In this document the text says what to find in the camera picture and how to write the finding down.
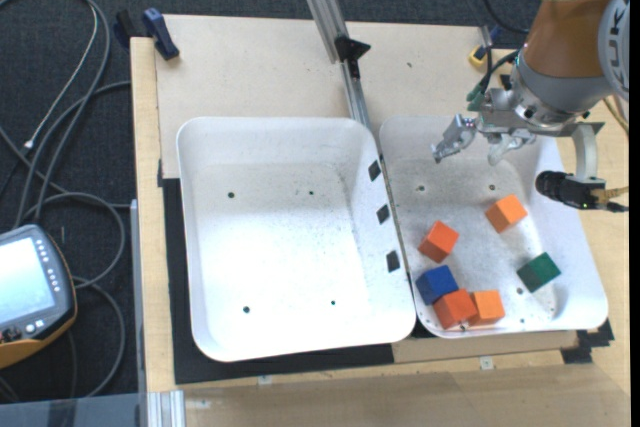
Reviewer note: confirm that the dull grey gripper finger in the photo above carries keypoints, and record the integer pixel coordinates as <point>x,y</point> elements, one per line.
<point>457,135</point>
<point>502,149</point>

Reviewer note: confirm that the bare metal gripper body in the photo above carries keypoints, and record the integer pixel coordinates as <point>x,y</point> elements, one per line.
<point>505,112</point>

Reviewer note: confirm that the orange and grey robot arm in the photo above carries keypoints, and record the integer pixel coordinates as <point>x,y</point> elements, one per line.
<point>565,30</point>

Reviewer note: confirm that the white plastic tray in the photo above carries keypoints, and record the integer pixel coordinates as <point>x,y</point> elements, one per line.
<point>475,185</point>
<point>280,245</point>

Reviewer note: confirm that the light orange cube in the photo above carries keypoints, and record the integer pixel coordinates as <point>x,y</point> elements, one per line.
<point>506,212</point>
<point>490,307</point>

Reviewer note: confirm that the dark orange cube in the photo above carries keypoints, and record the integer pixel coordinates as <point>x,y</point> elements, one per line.
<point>438,241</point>
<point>454,309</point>

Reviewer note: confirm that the green cube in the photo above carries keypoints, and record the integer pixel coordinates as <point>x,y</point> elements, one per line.
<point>539,271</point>

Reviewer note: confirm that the blue cube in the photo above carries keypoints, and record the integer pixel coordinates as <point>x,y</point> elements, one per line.
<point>435,282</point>

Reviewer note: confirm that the pale wood board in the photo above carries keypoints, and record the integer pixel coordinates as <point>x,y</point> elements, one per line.
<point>250,75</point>

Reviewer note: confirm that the black cylinder on white bracket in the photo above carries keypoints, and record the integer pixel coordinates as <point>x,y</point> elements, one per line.
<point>562,189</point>

